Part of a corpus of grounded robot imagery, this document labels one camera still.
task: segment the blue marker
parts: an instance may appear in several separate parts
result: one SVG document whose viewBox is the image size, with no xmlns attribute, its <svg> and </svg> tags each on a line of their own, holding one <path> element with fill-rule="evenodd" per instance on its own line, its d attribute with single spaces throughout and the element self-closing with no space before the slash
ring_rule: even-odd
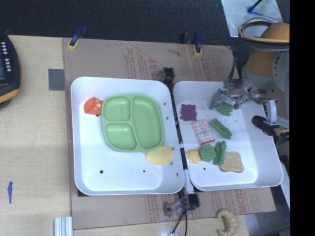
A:
<svg viewBox="0 0 315 236">
<path fill-rule="evenodd" d="M 9 203 L 11 204 L 12 203 L 12 182 L 10 181 L 9 182 L 9 186 L 8 186 L 8 194 L 9 194 Z"/>
</svg>

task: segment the black surface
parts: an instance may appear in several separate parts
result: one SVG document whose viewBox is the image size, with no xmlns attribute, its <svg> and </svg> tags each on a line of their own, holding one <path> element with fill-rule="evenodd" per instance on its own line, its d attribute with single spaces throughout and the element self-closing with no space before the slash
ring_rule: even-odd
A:
<svg viewBox="0 0 315 236">
<path fill-rule="evenodd" d="M 290 0 L 276 0 L 290 23 Z M 87 38 L 174 43 L 187 30 L 202 44 L 230 45 L 221 0 L 0 0 L 0 32 L 72 37 L 79 25 Z"/>
</svg>

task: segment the cardboard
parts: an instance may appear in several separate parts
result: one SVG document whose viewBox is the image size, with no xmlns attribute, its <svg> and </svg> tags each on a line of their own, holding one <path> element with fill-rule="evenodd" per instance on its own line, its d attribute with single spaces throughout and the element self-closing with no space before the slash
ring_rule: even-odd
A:
<svg viewBox="0 0 315 236">
<path fill-rule="evenodd" d="M 74 182 L 71 123 L 71 83 L 81 76 L 155 80 L 164 67 L 173 67 L 178 81 L 223 81 L 232 67 L 232 53 L 224 46 L 202 46 L 196 56 L 193 45 L 79 39 L 74 50 L 63 40 L 65 94 L 70 161 L 73 227 L 89 229 L 132 224 L 176 221 L 163 206 L 179 199 L 178 194 L 85 196 Z M 200 207 L 188 219 L 215 217 L 220 208 L 235 214 L 275 211 L 270 188 L 198 192 Z"/>
</svg>

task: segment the blue clamp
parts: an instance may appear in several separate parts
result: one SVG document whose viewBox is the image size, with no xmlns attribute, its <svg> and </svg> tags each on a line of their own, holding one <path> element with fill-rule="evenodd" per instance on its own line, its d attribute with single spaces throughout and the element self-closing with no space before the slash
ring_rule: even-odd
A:
<svg viewBox="0 0 315 236">
<path fill-rule="evenodd" d="M 193 51 L 195 53 L 195 55 L 199 56 L 202 54 L 202 51 L 201 51 L 201 38 L 200 38 L 200 35 L 198 32 L 195 31 L 194 33 L 194 39 L 193 39 L 193 44 L 194 44 L 194 48 L 193 48 Z"/>
<path fill-rule="evenodd" d="M 74 50 L 79 43 L 78 38 L 84 38 L 87 35 L 87 31 L 88 31 L 88 28 L 86 26 L 79 25 L 73 37 L 69 40 L 67 47 L 71 50 Z"/>
</svg>

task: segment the wooden table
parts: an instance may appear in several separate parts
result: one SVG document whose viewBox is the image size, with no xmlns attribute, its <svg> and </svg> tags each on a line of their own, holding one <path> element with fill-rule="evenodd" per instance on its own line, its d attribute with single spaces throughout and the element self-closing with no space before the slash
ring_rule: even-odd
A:
<svg viewBox="0 0 315 236">
<path fill-rule="evenodd" d="M 20 93 L 0 109 L 0 235 L 52 236 L 55 217 L 71 216 L 64 91 L 49 90 L 48 69 L 63 69 L 62 38 L 9 36 L 23 72 Z M 8 186 L 12 182 L 12 203 Z M 236 236 L 248 236 L 238 216 Z M 167 236 L 176 222 L 88 230 L 75 236 Z M 188 221 L 188 236 L 216 236 L 215 218 Z M 182 221 L 177 230 L 185 232 Z"/>
</svg>

